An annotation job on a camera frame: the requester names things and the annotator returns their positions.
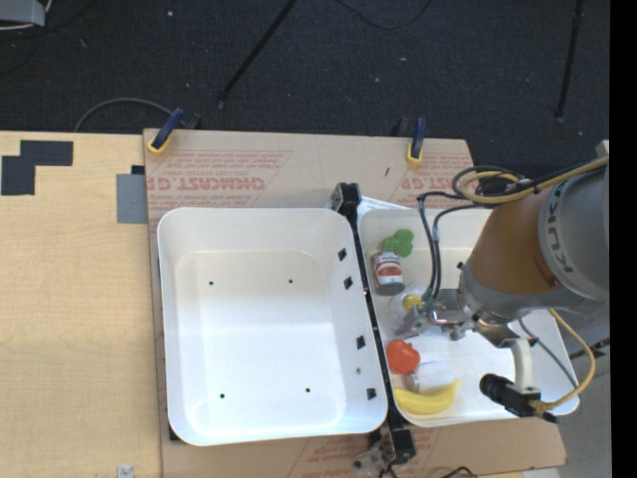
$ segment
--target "metal object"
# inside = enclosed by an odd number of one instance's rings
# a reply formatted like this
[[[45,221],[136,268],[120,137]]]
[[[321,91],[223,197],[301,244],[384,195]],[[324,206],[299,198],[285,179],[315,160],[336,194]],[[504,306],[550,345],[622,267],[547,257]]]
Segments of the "metal object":
[[[118,466],[117,478],[134,478],[134,472],[131,465]]]
[[[455,290],[442,289],[437,300],[429,298],[420,305],[412,306],[402,325],[395,330],[395,335],[403,339],[415,337],[430,326],[440,327],[454,341],[473,328],[470,315],[461,310]]]
[[[378,476],[393,461],[395,456],[389,436],[382,437],[371,444],[366,451],[352,459],[352,474]]]
[[[600,301],[609,299],[607,191],[608,169],[568,179],[548,196],[538,227],[542,255],[559,283]]]

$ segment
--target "black tape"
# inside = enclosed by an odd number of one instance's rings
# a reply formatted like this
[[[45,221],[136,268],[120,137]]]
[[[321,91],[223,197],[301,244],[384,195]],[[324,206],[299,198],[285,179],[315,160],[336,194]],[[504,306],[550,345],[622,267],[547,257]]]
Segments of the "black tape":
[[[34,195],[36,166],[71,166],[72,141],[21,140],[20,155],[2,156],[0,195]]]

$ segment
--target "cardboard sheet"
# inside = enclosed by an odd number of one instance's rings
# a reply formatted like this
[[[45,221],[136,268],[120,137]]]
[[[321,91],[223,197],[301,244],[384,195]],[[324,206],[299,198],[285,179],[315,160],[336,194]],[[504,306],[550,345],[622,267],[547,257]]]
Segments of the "cardboard sheet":
[[[157,129],[144,132],[144,143]],[[406,207],[418,194],[450,189],[472,164],[460,139],[427,138],[424,160],[410,166],[409,138],[176,130],[161,154],[145,152],[148,238],[153,289],[161,453],[165,478],[322,478],[356,476],[353,458],[366,435],[317,437],[195,447],[171,440],[166,413],[161,295],[156,227],[181,206],[323,207],[340,182],[355,182],[366,197]],[[447,207],[445,198],[431,207]],[[458,466],[493,474],[565,464],[557,427],[535,419],[412,428],[418,454],[397,476],[432,477]]]

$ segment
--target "wire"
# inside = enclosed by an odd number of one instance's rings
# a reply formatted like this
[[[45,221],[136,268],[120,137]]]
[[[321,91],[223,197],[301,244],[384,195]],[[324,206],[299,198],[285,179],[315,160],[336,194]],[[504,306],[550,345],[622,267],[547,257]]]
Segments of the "wire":
[[[436,277],[436,284],[434,286],[433,289],[433,297],[437,298],[438,294],[440,293],[440,283],[441,283],[441,277],[442,277],[442,261],[441,261],[441,253],[440,253],[440,234],[438,231],[438,223],[440,221],[440,218],[442,218],[445,214],[449,214],[450,212],[455,212],[455,211],[459,211],[459,210],[463,210],[463,209],[472,209],[474,207],[479,207],[479,205],[476,204],[470,204],[470,205],[458,205],[456,207],[450,207],[449,209],[445,209],[442,212],[439,212],[436,217],[434,218],[434,225],[433,225],[433,239],[434,239],[434,247],[435,247],[435,253],[436,253],[436,267],[437,267],[437,277]]]
[[[599,350],[604,349],[606,346],[610,346],[610,337],[606,337],[599,342],[595,342],[594,344],[588,346],[588,348],[591,349],[594,354],[597,354],[597,357],[599,358],[599,356],[603,356],[603,353],[601,353]],[[576,353],[570,354],[568,357],[573,360],[585,354],[586,353],[584,351],[577,351]]]
[[[529,328],[527,328],[527,326],[525,325],[524,321],[522,319],[519,319],[518,322],[520,323],[521,328],[533,339],[536,339],[537,344],[542,347],[544,349],[544,351],[551,357],[551,359],[553,361],[555,361],[557,363],[557,365],[561,368],[561,370],[564,372],[564,375],[566,375],[566,377],[568,378],[568,380],[570,381],[570,383],[573,385],[573,387],[577,387],[577,380],[575,380],[575,377],[573,377],[570,374],[570,370],[568,368],[566,368],[566,365],[561,361],[560,358],[558,358],[555,353],[549,349],[546,344],[539,338],[537,337],[533,332],[531,332],[529,330]]]
[[[608,159],[609,156],[594,159],[575,168],[562,170],[557,174],[545,177],[540,181],[533,181],[531,179],[520,177],[510,170],[490,166],[478,166],[466,168],[457,173],[453,178],[452,185],[454,191],[458,195],[464,196],[468,200],[482,204],[501,204],[520,200],[531,194],[538,193],[543,189],[564,182],[576,175],[581,175],[583,173],[602,168],[608,164]],[[472,193],[469,190],[469,184],[472,182],[476,180],[480,181],[481,179],[491,179],[493,177],[510,180],[513,184],[508,187],[507,192],[504,194],[484,195],[479,194],[478,192]]]
[[[53,0],[49,0],[47,4],[44,6],[45,15],[49,14],[49,10],[51,9],[51,5],[53,4]],[[27,28],[33,28],[35,26],[34,23],[24,23],[22,25],[8,25],[6,27],[0,27],[0,32],[5,30],[25,30]]]
[[[15,73],[16,71],[19,71],[23,66],[26,66],[29,63],[29,61],[35,56],[35,54],[38,51],[39,51],[39,46],[38,45],[34,46],[31,49],[31,51],[27,53],[25,57],[18,64],[9,68],[7,71],[3,71],[2,73],[0,73],[0,77],[10,75],[11,73]]]
[[[452,476],[456,476],[458,473],[469,473],[469,477],[470,478],[478,478],[477,474],[474,474],[473,471],[471,469],[469,469],[467,466],[460,466],[456,469],[454,469],[451,473],[446,474],[445,476],[441,476],[440,478],[451,478]]]
[[[169,110],[168,108],[163,107],[162,105],[158,105],[157,103],[154,103],[153,101],[148,101],[148,100],[144,100],[144,99],[140,99],[140,98],[117,98],[117,99],[113,99],[113,100],[104,101],[103,103],[99,103],[98,105],[95,105],[90,110],[88,110],[80,118],[80,120],[78,120],[78,123],[76,124],[75,128],[73,129],[73,132],[78,132],[78,129],[80,129],[80,127],[82,126],[84,121],[90,115],[92,115],[94,112],[96,112],[97,110],[102,109],[103,107],[106,107],[108,105],[114,105],[114,104],[117,104],[117,103],[137,103],[139,105],[147,105],[147,106],[153,107],[155,109],[158,109],[158,110],[164,112],[165,114],[169,114],[170,116],[172,115],[172,111],[171,110]],[[180,123],[182,125],[185,125],[185,122],[183,120],[181,120]]]
[[[562,326],[566,330],[566,332],[569,335],[571,335],[575,339],[575,341],[582,346],[584,352],[586,353],[590,361],[590,368],[588,370],[588,374],[586,375],[584,380],[581,382],[581,384],[575,389],[573,389],[571,392],[564,395],[562,398],[553,402],[545,402],[543,400],[532,400],[530,404],[535,410],[535,412],[539,415],[542,415],[547,411],[555,409],[556,407],[562,405],[563,403],[566,403],[569,400],[571,400],[574,396],[580,394],[582,391],[584,391],[588,387],[590,382],[593,380],[593,377],[595,376],[595,355],[593,354],[588,344],[581,338],[580,335],[578,335],[575,332],[575,330],[571,326],[569,326],[566,323],[566,321],[559,315],[558,312],[556,312],[554,309],[550,309],[548,311],[550,312],[551,315],[555,317],[555,320],[557,321],[557,323],[560,326]]]
[[[429,281],[429,289],[430,293],[433,293],[433,290],[436,286],[437,278],[440,276],[440,261],[438,260],[438,256],[436,254],[437,250],[437,240],[434,240],[432,236],[431,230],[429,228],[429,223],[427,222],[427,216],[425,214],[425,200],[428,196],[444,196],[445,198],[451,198],[455,200],[463,199],[462,196],[454,195],[452,193],[448,193],[446,191],[427,191],[426,193],[422,193],[418,195],[416,198],[418,202],[418,212],[420,213],[420,219],[422,220],[422,224],[425,227],[425,234],[427,235],[427,241],[429,243],[429,250],[431,252],[431,278]]]
[[[378,478],[382,478],[383,476],[385,476],[385,473],[389,473],[392,476],[392,478],[398,478],[396,476],[396,473],[394,473],[394,470],[393,470],[392,466],[393,466],[393,462],[389,462],[387,467],[385,467],[384,469],[380,470],[380,473],[378,473]]]
[[[352,13],[354,13],[356,16],[358,16],[358,18],[360,18],[362,21],[367,23],[367,25],[371,25],[372,27],[376,27],[376,28],[379,28],[379,29],[382,29],[382,30],[396,30],[396,29],[407,27],[407,26],[411,25],[412,23],[417,21],[423,14],[425,14],[427,9],[429,8],[429,5],[431,4],[431,0],[427,0],[427,2],[425,3],[424,7],[420,10],[420,12],[416,16],[414,16],[412,19],[407,21],[406,23],[403,23],[401,25],[386,26],[386,25],[380,25],[378,23],[374,23],[369,18],[364,16],[360,11],[358,11],[357,9],[352,7],[351,5],[343,2],[342,0],[333,0],[333,1],[336,2],[339,5],[342,5],[346,9],[350,10]]]
[[[553,361],[555,361],[557,363],[557,365],[561,368],[561,370],[564,372],[564,375],[566,375],[566,378],[568,378],[568,380],[570,381],[570,383],[572,384],[573,387],[577,387],[577,379],[575,377],[573,377],[570,373],[570,370],[568,368],[566,368],[566,365],[561,361],[560,358],[558,358],[555,353],[549,349],[546,344],[539,338],[537,337],[531,330],[529,330],[529,328],[525,325],[525,322],[522,319],[519,319],[518,322],[520,323],[520,327],[533,339],[536,339],[536,343],[551,357],[551,359]],[[548,421],[551,421],[553,423],[570,423],[571,421],[574,421],[575,419],[577,419],[579,417],[579,414],[581,413],[582,410],[582,400],[579,400],[579,404],[577,405],[577,408],[575,409],[574,412],[571,412],[570,414],[563,414],[563,415],[548,415],[548,413],[545,413],[542,417],[544,419],[547,419]]]

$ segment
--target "gray tape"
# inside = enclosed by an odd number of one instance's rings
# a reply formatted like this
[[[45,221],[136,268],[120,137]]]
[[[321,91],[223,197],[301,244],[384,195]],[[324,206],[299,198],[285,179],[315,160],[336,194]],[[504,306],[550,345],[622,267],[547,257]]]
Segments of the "gray tape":
[[[37,0],[0,0],[0,20],[44,27],[45,10]]]
[[[117,223],[148,223],[145,175],[117,175]]]

